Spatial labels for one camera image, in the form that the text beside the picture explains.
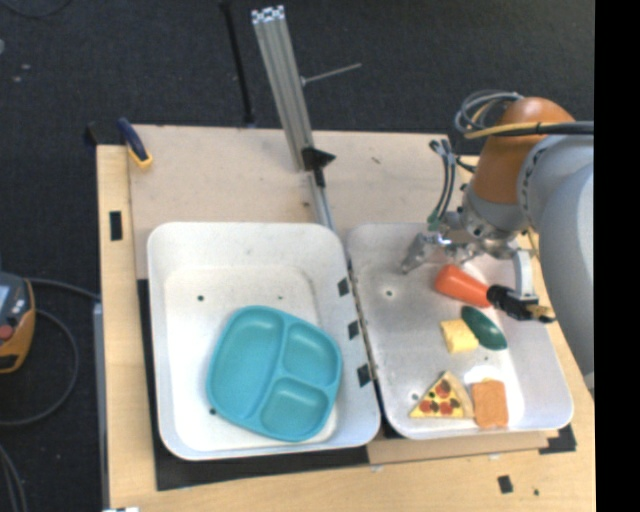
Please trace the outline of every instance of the blue clamp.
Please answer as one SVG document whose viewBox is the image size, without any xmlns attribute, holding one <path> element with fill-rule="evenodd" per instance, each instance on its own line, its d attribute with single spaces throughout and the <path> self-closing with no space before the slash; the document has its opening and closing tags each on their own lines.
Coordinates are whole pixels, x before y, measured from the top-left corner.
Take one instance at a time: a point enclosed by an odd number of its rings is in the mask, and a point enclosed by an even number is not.
<svg viewBox="0 0 640 512">
<path fill-rule="evenodd" d="M 116 126 L 128 144 L 129 154 L 138 167 L 141 169 L 149 167 L 151 162 L 153 162 L 153 157 L 151 156 L 151 153 L 145 149 L 140 137 L 127 118 L 121 117 L 118 119 Z"/>
</svg>

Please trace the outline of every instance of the black floor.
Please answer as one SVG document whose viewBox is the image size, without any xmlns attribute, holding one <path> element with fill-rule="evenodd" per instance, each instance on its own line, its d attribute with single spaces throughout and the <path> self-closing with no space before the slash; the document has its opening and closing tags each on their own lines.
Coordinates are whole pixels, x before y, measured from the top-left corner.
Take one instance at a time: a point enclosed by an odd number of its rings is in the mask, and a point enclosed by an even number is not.
<svg viewBox="0 0 640 512">
<path fill-rule="evenodd" d="M 243 123 L 218 2 L 2 0 L 2 269 L 98 291 L 95 165 L 83 132 L 132 122 Z M 258 127 L 278 119 L 252 8 L 231 4 Z M 495 88 L 544 96 L 594 118 L 595 0 L 286 2 L 300 73 L 362 67 L 309 84 L 314 129 L 450 132 L 462 99 Z M 59 9 L 42 18 L 30 14 Z M 80 370 L 54 415 L 0 428 L 29 510 L 101 510 L 90 300 L 38 287 L 36 301 L 77 337 Z M 0 375 L 0 422 L 36 413 L 64 391 L 72 352 L 45 319 L 16 374 Z M 0 477 L 0 511 L 11 510 Z"/>
</svg>

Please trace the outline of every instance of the teal plastic plate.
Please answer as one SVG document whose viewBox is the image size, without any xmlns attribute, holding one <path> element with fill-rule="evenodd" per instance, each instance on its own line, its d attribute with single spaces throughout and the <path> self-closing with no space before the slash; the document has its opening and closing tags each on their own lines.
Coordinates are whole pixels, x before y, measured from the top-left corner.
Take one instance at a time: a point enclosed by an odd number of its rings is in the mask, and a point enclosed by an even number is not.
<svg viewBox="0 0 640 512">
<path fill-rule="evenodd" d="M 289 442 L 324 427 L 340 385 L 342 354 L 318 327 L 264 306 L 237 310 L 209 365 L 207 397 L 217 414 Z"/>
</svg>

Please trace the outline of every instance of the white tray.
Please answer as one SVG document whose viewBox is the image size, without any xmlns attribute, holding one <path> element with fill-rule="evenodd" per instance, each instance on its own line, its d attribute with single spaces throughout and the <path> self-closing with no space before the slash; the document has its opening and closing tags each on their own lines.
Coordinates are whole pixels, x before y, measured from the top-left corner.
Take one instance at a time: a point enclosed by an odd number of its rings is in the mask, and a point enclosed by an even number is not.
<svg viewBox="0 0 640 512">
<path fill-rule="evenodd" d="M 505 431 L 553 430 L 566 425 L 573 402 L 547 328 L 517 321 L 493 308 L 482 312 L 507 338 L 508 348 L 479 347 L 451 355 L 440 331 L 442 320 L 460 318 L 462 302 L 433 288 L 442 263 L 400 271 L 407 248 L 423 224 L 367 224 L 347 238 L 355 287 L 389 423 L 410 439 L 486 435 L 472 419 L 415 419 L 409 412 L 445 370 L 467 386 L 484 377 L 505 382 L 509 425 Z M 488 284 L 515 288 L 513 264 L 490 256 L 473 259 L 465 270 Z"/>
<path fill-rule="evenodd" d="M 316 224 L 184 223 L 156 228 L 148 245 L 153 355 L 160 436 L 176 456 L 211 460 L 362 446 L 380 411 L 351 293 L 344 248 Z M 342 382 L 324 428 L 286 443 L 211 414 L 205 378 L 216 340 L 238 308 L 281 309 L 325 330 L 339 344 Z"/>
</svg>

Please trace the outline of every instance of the black mat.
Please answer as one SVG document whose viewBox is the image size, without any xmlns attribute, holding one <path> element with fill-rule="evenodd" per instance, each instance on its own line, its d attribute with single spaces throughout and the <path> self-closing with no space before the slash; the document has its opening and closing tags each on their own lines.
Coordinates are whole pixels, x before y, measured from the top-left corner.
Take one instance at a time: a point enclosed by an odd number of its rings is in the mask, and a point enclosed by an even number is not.
<svg viewBox="0 0 640 512">
<path fill-rule="evenodd" d="M 160 491 L 256 476 L 318 471 L 369 463 L 366 447 L 274 456 L 245 457 L 218 461 L 186 461 L 165 447 L 158 430 L 157 403 L 151 339 L 149 282 L 138 281 L 140 318 L 144 343 L 147 386 L 151 409 L 156 484 Z"/>
</svg>

